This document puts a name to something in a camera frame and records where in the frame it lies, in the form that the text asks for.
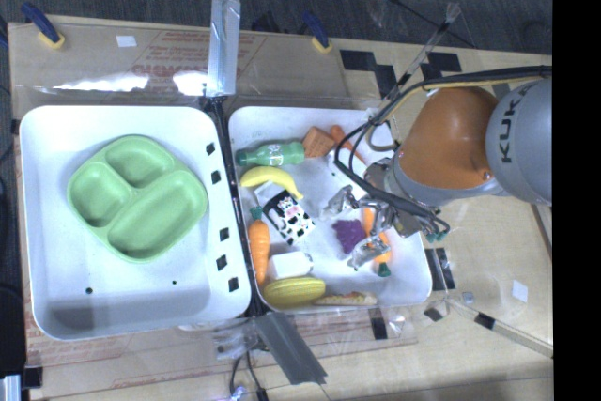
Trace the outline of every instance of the carrot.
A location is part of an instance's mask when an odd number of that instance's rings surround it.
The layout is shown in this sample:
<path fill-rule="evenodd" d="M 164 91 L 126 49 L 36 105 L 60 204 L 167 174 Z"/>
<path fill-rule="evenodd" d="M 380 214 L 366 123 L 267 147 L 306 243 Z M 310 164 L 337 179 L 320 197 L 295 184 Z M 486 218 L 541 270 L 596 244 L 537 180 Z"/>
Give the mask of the carrot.
<path fill-rule="evenodd" d="M 253 222 L 248 227 L 248 240 L 251 246 L 254 275 L 259 285 L 265 281 L 270 257 L 270 229 L 261 220 L 263 209 L 260 206 L 251 209 Z"/>
<path fill-rule="evenodd" d="M 365 234 L 367 236 L 371 236 L 370 231 L 371 231 L 373 223 L 374 223 L 374 213 L 372 212 L 372 209 L 365 208 L 363 210 L 363 229 L 365 229 Z M 389 246 L 391 245 L 391 243 L 388 241 L 388 237 L 386 236 L 386 234 L 383 231 L 379 233 L 379 238 L 385 244 L 387 244 Z M 376 257 L 374 259 L 374 261 L 378 263 L 378 276 L 386 277 L 386 276 L 391 275 L 391 271 L 388 268 L 388 265 L 386 263 L 391 260 L 392 253 L 393 253 L 393 250 L 391 249 L 387 253 L 380 254 L 378 257 Z"/>
<path fill-rule="evenodd" d="M 334 141 L 336 141 L 336 144 L 340 144 L 341 141 L 345 137 L 347 137 L 345 132 L 342 130 L 342 128 L 338 124 L 330 127 L 330 135 L 334 139 Z M 342 147 L 344 147 L 348 150 L 353 149 L 353 145 L 350 143 L 350 141 L 346 141 L 344 144 L 342 144 Z M 359 152 L 357 152 L 356 150 L 355 150 L 355 156 L 357 156 L 357 159 L 359 159 L 361 162 L 363 162 L 365 165 L 367 165 L 367 162 L 365 162 L 365 159 L 363 157 L 361 157 Z"/>

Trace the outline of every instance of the wooden surface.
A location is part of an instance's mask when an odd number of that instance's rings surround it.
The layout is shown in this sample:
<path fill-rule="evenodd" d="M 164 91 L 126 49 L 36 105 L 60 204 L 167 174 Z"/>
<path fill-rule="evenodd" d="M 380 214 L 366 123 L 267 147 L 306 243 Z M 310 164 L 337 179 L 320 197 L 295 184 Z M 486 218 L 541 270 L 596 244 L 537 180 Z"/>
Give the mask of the wooden surface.
<path fill-rule="evenodd" d="M 175 30 L 172 26 L 140 23 L 72 18 L 55 21 L 76 27 L 82 39 L 94 37 L 97 29 L 103 27 L 121 32 L 125 29 L 139 39 L 143 35 L 138 32 L 148 32 L 148 29 Z M 205 32 L 202 28 L 191 30 Z M 107 39 L 114 34 L 109 32 Z M 43 97 L 28 95 L 31 86 L 55 85 L 61 79 L 76 80 L 89 63 L 89 58 L 83 60 L 77 50 L 69 55 L 69 50 L 57 54 L 40 49 L 27 26 L 12 25 L 10 35 L 16 118 L 35 107 L 36 102 L 44 102 Z M 256 33 L 243 33 L 243 36 L 249 42 L 246 53 L 249 56 L 239 59 L 239 65 L 243 66 L 240 90 L 230 104 L 231 109 L 260 101 L 288 105 L 327 101 L 333 107 L 375 107 L 379 104 L 375 74 L 345 70 L 339 51 L 373 53 L 378 64 L 392 66 L 400 77 L 422 48 L 333 39 L 331 58 L 323 58 L 307 48 L 310 40 L 302 36 Z M 96 50 L 101 50 L 102 45 L 101 42 Z M 38 55 L 31 55 L 32 49 Z M 295 52 L 304 60 L 291 62 L 290 56 Z M 456 54 L 463 71 L 551 64 L 549 57 L 540 55 L 461 49 L 438 49 L 437 52 Z M 312 57 L 314 62 L 306 60 Z M 111 73 L 105 68 L 110 64 L 107 58 L 110 57 L 95 52 L 96 72 Z M 52 68 L 43 70 L 40 65 Z M 124 57 L 123 65 L 133 64 Z M 419 81 L 420 76 L 418 72 L 412 81 Z M 276 85 L 278 78 L 283 81 Z M 286 79 L 295 82 L 286 83 Z M 319 86 L 326 83 L 324 79 L 334 87 L 329 84 L 333 89 L 331 97 L 320 100 Z M 395 126 L 401 138 L 424 102 L 423 96 L 414 97 L 403 107 Z M 405 322 L 401 324 L 407 328 L 400 333 L 391 331 L 391 339 L 387 341 L 373 339 L 365 318 L 356 320 L 360 328 L 355 331 L 346 325 L 329 335 L 328 327 L 339 326 L 341 319 L 328 319 L 318 337 L 312 338 L 312 350 L 328 373 L 327 384 L 322 387 L 288 386 L 271 355 L 255 353 L 255 371 L 263 386 L 269 389 L 271 400 L 372 399 L 374 396 L 373 399 L 383 401 L 397 399 L 399 393 L 411 401 L 476 398 L 482 393 L 494 394 L 486 395 L 487 399 L 550 398 L 553 361 L 549 357 L 487 330 L 453 309 L 445 312 L 446 316 L 438 322 L 424 315 L 432 303 L 440 308 L 437 302 L 445 297 L 463 302 L 464 293 L 470 293 L 473 303 L 468 307 L 475 313 L 492 316 L 515 331 L 552 346 L 552 264 L 547 242 L 550 235 L 541 231 L 541 221 L 532 207 L 513 198 L 488 196 L 457 201 L 445 207 L 441 215 L 452 226 L 451 234 L 436 245 L 425 241 L 424 248 L 445 249 L 455 288 L 446 293 L 435 291 L 424 305 L 406 308 L 402 313 L 386 313 L 387 321 L 402 316 Z M 550 228 L 550 218 L 545 218 L 543 224 Z M 24 233 L 21 234 L 23 272 L 27 272 L 26 239 Z M 24 285 L 28 299 L 28 279 Z M 516 285 L 527 288 L 526 299 L 516 295 Z M 215 359 L 210 337 L 200 336 L 187 342 L 181 332 L 166 330 L 79 344 L 60 343 L 39 332 L 30 314 L 27 323 L 30 363 L 44 366 L 43 386 L 31 392 L 32 399 L 68 396 L 81 400 L 175 397 L 217 400 L 227 397 L 232 363 Z M 253 386 L 243 366 L 237 381 L 249 388 Z"/>

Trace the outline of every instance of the bottle label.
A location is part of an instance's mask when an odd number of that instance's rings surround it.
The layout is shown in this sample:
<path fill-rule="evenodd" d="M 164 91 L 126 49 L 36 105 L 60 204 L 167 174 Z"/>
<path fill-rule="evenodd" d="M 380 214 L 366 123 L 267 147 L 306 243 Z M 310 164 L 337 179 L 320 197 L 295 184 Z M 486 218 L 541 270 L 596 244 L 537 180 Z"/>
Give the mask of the bottle label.
<path fill-rule="evenodd" d="M 270 165 L 282 165 L 284 163 L 284 154 L 282 153 L 282 146 L 279 144 L 270 144 L 267 146 L 270 152 Z"/>

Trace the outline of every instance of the white sticker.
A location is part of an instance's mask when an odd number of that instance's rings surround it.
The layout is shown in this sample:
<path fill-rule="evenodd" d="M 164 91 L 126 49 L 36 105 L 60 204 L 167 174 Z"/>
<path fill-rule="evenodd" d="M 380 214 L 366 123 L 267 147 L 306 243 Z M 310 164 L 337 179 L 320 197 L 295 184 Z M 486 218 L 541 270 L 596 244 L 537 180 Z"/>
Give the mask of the white sticker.
<path fill-rule="evenodd" d="M 511 294 L 520 301 L 528 302 L 528 287 L 521 284 L 519 281 L 514 280 L 514 287 L 511 290 Z"/>
<path fill-rule="evenodd" d="M 134 36 L 116 36 L 116 43 L 119 47 L 137 47 Z"/>

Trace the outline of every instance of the green plate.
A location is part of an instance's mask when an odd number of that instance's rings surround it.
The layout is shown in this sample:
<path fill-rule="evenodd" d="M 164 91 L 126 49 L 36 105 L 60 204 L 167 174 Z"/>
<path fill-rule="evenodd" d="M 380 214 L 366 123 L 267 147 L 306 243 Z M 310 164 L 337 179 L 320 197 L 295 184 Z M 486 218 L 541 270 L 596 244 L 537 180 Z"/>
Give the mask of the green plate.
<path fill-rule="evenodd" d="M 120 137 L 87 160 L 69 180 L 67 198 L 107 248 L 132 262 L 164 254 L 208 205 L 198 177 L 142 135 Z"/>

